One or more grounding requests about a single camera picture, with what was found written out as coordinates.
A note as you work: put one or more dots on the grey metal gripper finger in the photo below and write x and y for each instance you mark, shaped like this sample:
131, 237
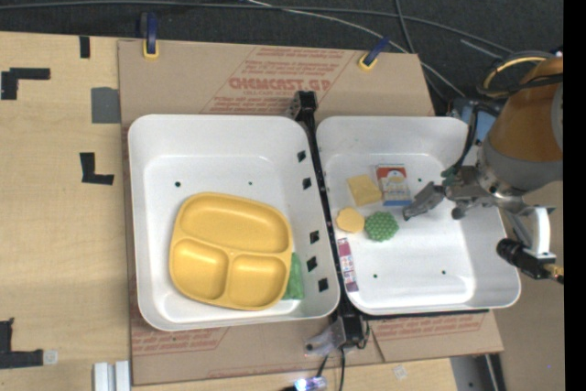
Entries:
423, 201
461, 210

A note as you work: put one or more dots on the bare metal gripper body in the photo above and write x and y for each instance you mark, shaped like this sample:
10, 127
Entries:
476, 190

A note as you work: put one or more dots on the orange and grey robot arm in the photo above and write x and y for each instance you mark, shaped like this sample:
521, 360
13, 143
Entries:
522, 128

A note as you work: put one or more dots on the red and white carton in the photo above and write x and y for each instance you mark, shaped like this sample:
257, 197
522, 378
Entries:
394, 183

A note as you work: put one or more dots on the green round dotted toy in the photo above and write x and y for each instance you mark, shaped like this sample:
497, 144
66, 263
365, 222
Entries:
381, 225

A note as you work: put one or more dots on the white plastic tray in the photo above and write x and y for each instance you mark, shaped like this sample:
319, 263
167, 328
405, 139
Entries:
426, 252
220, 151

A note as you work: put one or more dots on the yellow cheese block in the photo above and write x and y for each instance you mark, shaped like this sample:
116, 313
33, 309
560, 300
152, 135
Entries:
364, 190

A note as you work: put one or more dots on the yellow hexagonal biscuit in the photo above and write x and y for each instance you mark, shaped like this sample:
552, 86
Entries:
350, 220

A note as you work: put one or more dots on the thin black rod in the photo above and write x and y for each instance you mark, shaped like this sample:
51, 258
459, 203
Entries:
326, 206

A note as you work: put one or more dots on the pink and white packet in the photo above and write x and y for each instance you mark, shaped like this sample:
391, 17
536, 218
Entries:
349, 265

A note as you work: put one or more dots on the green toy vegetable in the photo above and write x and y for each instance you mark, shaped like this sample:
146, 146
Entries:
296, 281

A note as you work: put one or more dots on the yellow divided plate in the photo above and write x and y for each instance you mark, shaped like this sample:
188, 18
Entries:
229, 249

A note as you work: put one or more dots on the brown cardboard board, red print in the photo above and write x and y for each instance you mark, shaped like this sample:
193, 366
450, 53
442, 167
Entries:
192, 78

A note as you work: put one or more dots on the black cylinder on white bracket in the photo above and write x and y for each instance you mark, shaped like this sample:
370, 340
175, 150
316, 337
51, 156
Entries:
526, 258

